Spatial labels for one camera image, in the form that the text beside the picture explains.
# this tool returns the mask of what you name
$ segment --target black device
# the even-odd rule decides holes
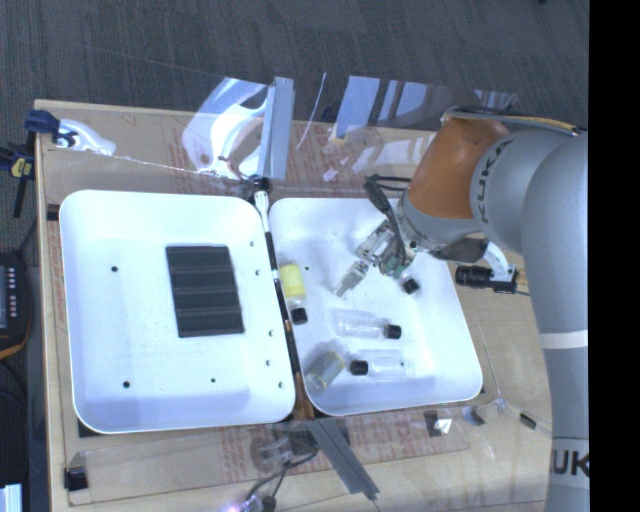
[[[0,252],[0,359],[22,348],[31,327],[26,268],[12,253]]]

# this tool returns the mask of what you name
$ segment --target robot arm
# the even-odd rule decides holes
[[[509,133],[495,117],[449,118],[397,216],[405,240],[444,259],[473,261],[489,243],[523,256],[552,400],[546,511],[583,512],[590,503],[588,133],[530,124],[537,129]],[[467,238],[478,232],[486,239]]]

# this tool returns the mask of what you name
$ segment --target clear plastic sheet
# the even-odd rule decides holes
[[[36,103],[61,120],[66,135],[80,134],[71,144],[68,138],[40,137],[47,211],[57,211],[65,197],[83,189],[249,199],[256,177],[271,179],[272,204],[285,197],[364,198],[365,176],[412,175],[449,107],[518,105],[517,94],[509,91],[330,73],[289,81],[284,93],[280,84],[278,94],[277,77],[256,84],[156,67],[172,87],[197,83],[199,106]],[[105,510],[118,509],[125,499],[150,500],[154,510],[178,504],[239,510],[252,485],[278,474],[289,457],[286,443],[273,448],[273,458],[262,457],[261,448],[273,447],[283,439],[283,425],[296,423],[113,436],[87,432],[72,402],[58,223],[47,222],[44,233],[55,326],[55,346],[47,350],[59,374],[55,403],[64,444],[64,460],[57,463],[83,468],[88,481],[87,488],[68,491],[68,502]],[[521,264],[517,256],[508,257]],[[378,487],[380,510],[466,510],[544,500],[550,406],[529,300],[457,291],[483,374],[476,398],[315,420],[335,421],[347,434],[351,451]],[[270,481],[258,494],[276,485],[277,479]],[[375,508],[363,493],[349,492],[322,452],[287,472],[277,496],[278,510]]]

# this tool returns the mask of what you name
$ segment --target vial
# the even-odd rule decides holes
[[[291,314],[291,322],[296,325],[304,324],[308,320],[307,310],[305,309],[307,294],[304,289],[300,266],[290,261],[282,265],[279,271],[282,293]]]
[[[331,313],[333,326],[341,336],[397,340],[402,335],[399,325],[391,324],[367,311],[334,309]]]
[[[402,380],[415,376],[415,363],[393,350],[376,350],[363,353],[351,361],[349,371],[353,375],[379,380]]]
[[[307,381],[312,388],[324,391],[345,369],[347,359],[347,352],[339,347],[323,352],[307,372]]]

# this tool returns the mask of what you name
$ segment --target white band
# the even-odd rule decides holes
[[[583,348],[589,346],[589,329],[573,332],[544,333],[539,335],[544,349]]]

